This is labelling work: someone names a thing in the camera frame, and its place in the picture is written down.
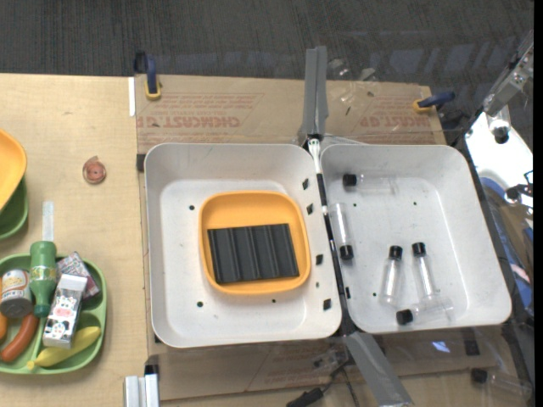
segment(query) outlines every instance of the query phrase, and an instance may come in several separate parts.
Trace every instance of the yellow banana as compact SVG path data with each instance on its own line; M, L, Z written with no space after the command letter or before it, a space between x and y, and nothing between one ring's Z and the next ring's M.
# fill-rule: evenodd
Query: yellow banana
M35 366L47 368L56 365L90 346L98 339L100 333L101 329L98 326L82 328L74 335L74 343L70 349L60 347L45 348L34 360L28 361L26 367L32 370Z

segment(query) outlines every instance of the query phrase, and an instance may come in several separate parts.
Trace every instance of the green bowl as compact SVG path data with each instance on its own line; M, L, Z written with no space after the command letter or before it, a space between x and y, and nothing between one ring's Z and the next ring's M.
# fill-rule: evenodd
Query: green bowl
M34 335L34 339L26 350L13 362L2 362L0 360L0 372L8 374L62 374L71 372L87 365L100 351L102 341L104 340L105 321L106 321L106 304L107 290L104 275L100 269L92 262L84 259L92 278L100 288L100 293L92 298L84 300L81 305L81 314L77 322L77 329L82 329L89 326L99 326L101 329L98 339L89 347L79 353L69 357L68 359L58 363L57 365L41 368L36 366L32 371L26 367L26 362L34 360L42 351L42 334L47 318L41 318L40 324ZM0 260L0 276L3 276L6 271L13 269L29 270L31 266L30 254L15 254ZM20 328L21 319L10 319L8 321L8 333L0 343L0 350L5 348L11 339L17 334Z
M0 211L0 241L20 230L28 218L28 198L25 178L20 181L14 194Z

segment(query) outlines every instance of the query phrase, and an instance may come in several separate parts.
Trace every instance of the white plastic tray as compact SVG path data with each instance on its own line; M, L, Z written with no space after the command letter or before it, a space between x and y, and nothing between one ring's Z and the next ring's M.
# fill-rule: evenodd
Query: white plastic tray
M349 313L365 332L500 324L511 298L490 240L466 160L445 146L332 145L322 151L328 204L345 202L355 259L342 264ZM362 189L345 189L345 173L364 175ZM395 310L378 301L391 245L404 249L400 305L418 301L411 245L425 242L441 294L455 320L398 326Z
M151 316L161 341L191 348L325 338L338 329L339 296L307 152L294 145L166 143L148 152L145 176ZM304 190L305 179L309 186ZM219 192L255 189L283 192L299 205L311 273L302 286L285 293L222 293L204 274L199 207ZM306 210L310 204L311 215ZM317 265L319 254L323 260ZM331 307L324 309L327 299Z

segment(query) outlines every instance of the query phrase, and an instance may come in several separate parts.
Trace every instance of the green bottle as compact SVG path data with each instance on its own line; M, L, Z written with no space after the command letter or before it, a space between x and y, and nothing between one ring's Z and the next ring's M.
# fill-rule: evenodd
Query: green bottle
M51 298L57 287L57 247L51 241L31 245L30 289L36 298L34 315L45 318L51 309Z

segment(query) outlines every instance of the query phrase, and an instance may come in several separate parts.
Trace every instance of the blue clamp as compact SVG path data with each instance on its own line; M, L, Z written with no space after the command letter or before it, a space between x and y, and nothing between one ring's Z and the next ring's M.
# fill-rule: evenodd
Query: blue clamp
M145 96L151 101L155 101L160 98L160 83L156 76L156 64L154 57L146 54L145 52L136 53L134 59L134 71L147 74L145 80Z
M443 104L448 103L456 98L456 94L454 92L442 92L437 93L433 95L432 97L428 97L426 99L416 100L413 103L413 108L417 113L422 112L428 112L431 110L433 106L436 106L437 108L441 107Z

